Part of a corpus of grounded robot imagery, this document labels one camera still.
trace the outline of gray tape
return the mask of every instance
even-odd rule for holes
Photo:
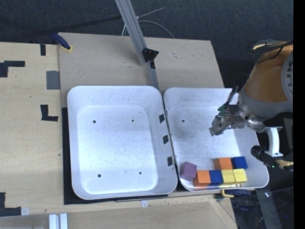
[[[47,90],[60,90],[60,77],[58,71],[47,71]]]

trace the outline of orange block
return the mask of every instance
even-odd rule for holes
[[[232,170],[231,158],[218,158],[214,161],[215,170]]]
[[[208,170],[197,170],[196,177],[193,180],[195,187],[205,187],[211,183],[210,172]]]

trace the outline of blue block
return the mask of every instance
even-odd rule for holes
[[[217,186],[224,182],[223,175],[221,174],[221,170],[209,170],[211,186]]]
[[[231,158],[233,169],[247,169],[248,165],[244,156]]]

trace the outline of metal bracket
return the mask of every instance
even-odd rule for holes
[[[144,48],[142,50],[142,54],[145,59],[145,62],[154,60],[155,57],[158,55],[158,53],[159,53],[159,51],[148,49],[148,48]]]
[[[149,61],[149,65],[151,66],[151,69],[156,69],[156,66],[154,65],[154,61],[153,60],[150,60]]]

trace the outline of white bracket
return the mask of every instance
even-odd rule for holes
[[[141,207],[147,207],[148,201],[147,200],[141,200]]]
[[[280,153],[280,138],[279,138],[279,130],[281,127],[270,127],[267,129],[267,134],[269,138],[269,150],[265,151],[266,154],[271,157],[283,156]]]
[[[29,208],[22,208],[21,209],[21,215],[22,216],[27,216],[30,214],[30,209]]]
[[[68,229],[68,215],[66,213],[49,215],[49,229]]]

